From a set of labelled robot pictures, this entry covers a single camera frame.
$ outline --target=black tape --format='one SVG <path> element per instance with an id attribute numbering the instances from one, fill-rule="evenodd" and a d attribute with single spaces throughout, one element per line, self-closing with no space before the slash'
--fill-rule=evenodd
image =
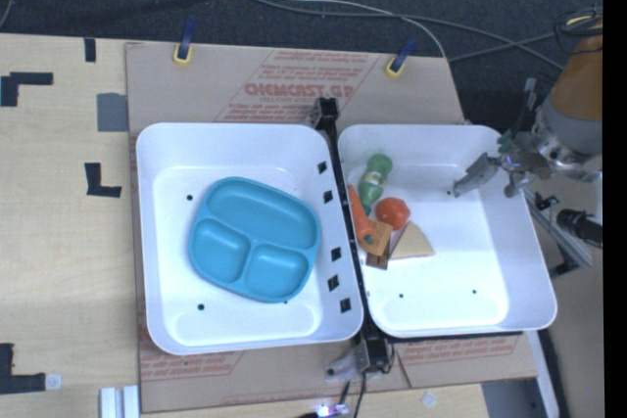
<path id="1" fill-rule="evenodd" d="M 49 71 L 12 71 L 11 78 L 17 84 L 52 85 L 54 73 Z"/>
<path id="2" fill-rule="evenodd" d="M 46 375 L 13 374 L 13 344 L 0 344 L 0 395 L 46 390 Z"/>
<path id="3" fill-rule="evenodd" d="M 85 174 L 87 175 L 87 195 L 120 197 L 121 187 L 103 187 L 100 184 L 101 166 L 99 163 L 85 163 Z"/>
<path id="4" fill-rule="evenodd" d="M 11 77 L 0 77 L 0 107 L 18 105 L 18 83 Z"/>
<path id="5" fill-rule="evenodd" d="M 96 63 L 96 39 L 84 38 L 85 43 L 85 61 L 87 63 Z"/>
<path id="6" fill-rule="evenodd" d="M 52 85 L 54 75 L 50 72 L 12 71 L 0 80 L 0 107 L 16 107 L 20 95 L 20 84 Z"/>

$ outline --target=cheese wedge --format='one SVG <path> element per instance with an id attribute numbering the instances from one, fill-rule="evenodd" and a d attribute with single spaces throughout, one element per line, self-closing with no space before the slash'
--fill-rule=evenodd
<path id="1" fill-rule="evenodd" d="M 402 232 L 394 249 L 390 250 L 390 259 L 435 255 L 429 240 L 418 225 L 410 221 Z"/>

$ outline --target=blue clamp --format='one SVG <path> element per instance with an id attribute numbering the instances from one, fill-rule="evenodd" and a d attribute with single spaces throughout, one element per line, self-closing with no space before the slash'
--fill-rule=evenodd
<path id="1" fill-rule="evenodd" d="M 403 68 L 405 67 L 405 60 L 410 53 L 415 49 L 415 40 L 412 38 L 408 40 L 403 48 L 399 51 L 396 58 L 392 58 L 385 68 L 385 74 L 391 78 L 397 78 L 401 75 Z"/>
<path id="2" fill-rule="evenodd" d="M 178 65 L 187 65 L 192 57 L 192 33 L 194 32 L 194 24 L 196 17 L 191 15 L 185 21 L 185 29 L 183 30 L 183 38 L 174 48 L 174 62 Z"/>

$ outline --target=black bracket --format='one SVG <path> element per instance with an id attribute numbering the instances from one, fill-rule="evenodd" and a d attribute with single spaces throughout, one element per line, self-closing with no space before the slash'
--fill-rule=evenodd
<path id="1" fill-rule="evenodd" d="M 551 206 L 559 204 L 559 199 L 555 195 L 551 195 L 543 199 L 540 194 L 536 193 L 535 204 L 536 208 L 538 208 L 539 210 L 545 210 L 550 208 Z"/>
<path id="2" fill-rule="evenodd" d="M 357 274 L 357 282 L 360 288 L 363 305 L 364 322 L 362 328 L 356 334 L 354 342 L 357 347 L 359 344 L 365 343 L 367 349 L 368 366 L 364 372 L 388 372 L 391 369 L 392 362 L 390 357 L 389 343 L 387 336 L 383 333 L 372 320 L 363 285 L 362 269 L 360 266 L 360 257 L 357 249 L 357 238 L 353 230 L 353 220 L 351 218 L 351 205 L 349 204 L 348 189 L 344 183 L 344 174 L 342 172 L 342 162 L 338 149 L 338 135 L 336 120 L 340 116 L 337 100 L 335 98 L 318 98 L 312 113 L 314 120 L 313 127 L 326 135 L 331 161 L 333 163 L 333 173 L 335 175 L 335 183 L 337 185 L 342 211 L 344 213 L 344 223 L 346 232 L 349 237 L 351 246 L 351 256 Z"/>
<path id="3" fill-rule="evenodd" d="M 579 263 L 575 261 L 564 249 L 562 246 L 557 245 L 557 249 L 559 250 L 559 254 L 561 255 L 562 262 L 559 265 L 554 266 L 549 269 L 549 276 L 552 279 L 559 277 L 568 272 L 572 272 L 579 268 Z"/>

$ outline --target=white plastic tub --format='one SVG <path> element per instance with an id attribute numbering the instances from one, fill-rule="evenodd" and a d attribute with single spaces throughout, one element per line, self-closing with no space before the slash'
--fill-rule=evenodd
<path id="1" fill-rule="evenodd" d="M 556 315 L 553 287 L 522 195 L 504 195 L 500 171 L 455 198 L 455 180 L 499 134 L 474 125 L 355 125 L 339 139 L 347 183 L 357 186 L 368 158 L 394 163 L 383 197 L 406 201 L 435 255 L 363 265 L 370 313 L 385 333 L 430 337 L 542 329 Z"/>
<path id="2" fill-rule="evenodd" d="M 148 330 L 175 354 L 346 340 L 363 308 L 323 137 L 302 125 L 162 123 L 137 140 Z M 198 205 L 217 181 L 241 176 L 317 213 L 321 246 L 304 289 L 266 303 L 213 285 L 187 252 Z"/>
<path id="3" fill-rule="evenodd" d="M 522 195 L 504 195 L 504 172 L 455 198 L 456 179 L 497 149 L 496 131 L 472 125 L 355 125 L 342 132 L 345 180 L 357 185 L 367 159 L 394 162 L 384 192 L 411 210 L 435 255 L 364 265 L 372 319 L 398 338 L 542 329 L 555 296 Z M 363 322 L 328 146 L 303 125 L 162 123 L 136 148 L 148 330 L 175 354 L 334 342 Z M 240 176 L 312 207 L 321 247 L 304 289 L 287 303 L 251 300 L 203 279 L 187 244 L 203 196 Z"/>

